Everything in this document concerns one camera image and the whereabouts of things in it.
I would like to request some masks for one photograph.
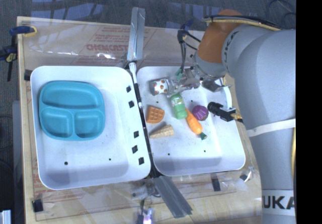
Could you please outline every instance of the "black clamp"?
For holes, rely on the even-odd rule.
[[[40,212],[44,210],[44,207],[42,205],[41,199],[36,199],[32,201],[32,207],[34,209],[34,212]]]
[[[210,102],[207,106],[207,109],[212,114],[219,116],[222,120],[225,120],[227,122],[234,120],[231,115],[236,112],[235,108],[226,111],[223,110],[223,105],[221,105],[220,103]]]
[[[18,47],[16,44],[16,36],[18,34],[29,34],[33,32],[36,32],[35,27],[17,26],[17,27],[11,28],[9,30],[9,33],[12,36],[11,45],[0,47],[0,60],[5,60],[7,63],[9,63],[7,82],[11,80],[13,61],[15,61],[18,58]]]

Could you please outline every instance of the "blue plate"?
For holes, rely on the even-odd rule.
[[[105,105],[95,86],[74,81],[45,84],[39,97],[40,125],[51,138],[90,140],[105,127]]]

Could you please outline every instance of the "plastic sheet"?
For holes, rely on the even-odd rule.
[[[205,14],[216,14],[220,8],[198,5],[169,3],[168,17],[160,19],[157,15],[147,15],[144,30],[143,60],[137,63],[138,69],[146,65],[178,65],[181,63],[177,30],[183,24],[194,23],[189,31],[201,38],[206,28],[199,20]],[[126,65],[126,53],[130,32],[131,9],[117,8],[89,3],[65,0],[33,0],[31,18],[24,18],[18,25],[37,28],[37,34],[22,37],[24,63],[26,70],[34,70],[41,65]],[[194,40],[190,45],[198,46]],[[173,44],[178,45],[174,51]],[[194,50],[188,48],[189,55]],[[174,219],[165,202],[155,188],[145,190],[151,180],[100,185],[84,188],[55,191],[45,187],[39,179],[35,134],[33,131],[33,113],[30,82],[27,82],[27,100],[32,154],[32,176],[34,201],[42,206],[36,211],[36,220],[84,215],[99,212],[117,212],[109,215],[110,221],[134,223],[143,213],[144,218],[152,216],[154,221],[171,219],[173,223],[182,223]],[[245,182],[241,176],[249,178]],[[195,222],[207,222],[217,219],[216,212],[229,209],[216,204],[226,195],[230,204],[250,207],[255,214],[261,210],[260,179],[256,167],[250,174],[245,165],[238,171],[171,177],[173,183],[186,200],[191,203],[192,219]],[[127,209],[126,214],[120,210]]]

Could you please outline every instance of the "toy carrot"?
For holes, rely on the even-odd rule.
[[[206,139],[207,135],[205,135],[202,132],[202,125],[199,123],[198,119],[186,108],[186,111],[188,113],[188,117],[186,118],[187,123],[190,127],[190,129],[195,133],[199,134],[201,137],[201,140]]]

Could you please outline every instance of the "white tray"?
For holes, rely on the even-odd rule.
[[[175,130],[174,136],[149,139],[156,168],[166,176],[240,169],[245,164],[246,158],[235,121],[226,122],[209,113],[205,121],[200,121],[203,132],[208,136],[205,140],[201,140],[190,130],[185,119],[175,118],[170,99],[165,94],[153,96],[150,93],[149,81],[173,76],[178,68],[146,66],[137,73],[144,113],[146,114],[149,105],[165,111],[163,121],[158,124],[146,124],[148,133],[166,124],[171,124]],[[207,107],[211,101],[225,105],[227,101],[225,93],[213,93],[203,87],[181,94],[190,111],[195,105]]]
[[[87,82],[101,91],[106,122],[99,137],[64,141],[48,137],[41,129],[38,114],[41,88],[47,82],[58,80]],[[31,74],[31,92],[39,177],[45,186],[54,190],[88,187],[140,180],[149,174],[151,163],[142,122],[132,78],[126,70],[41,66]]]

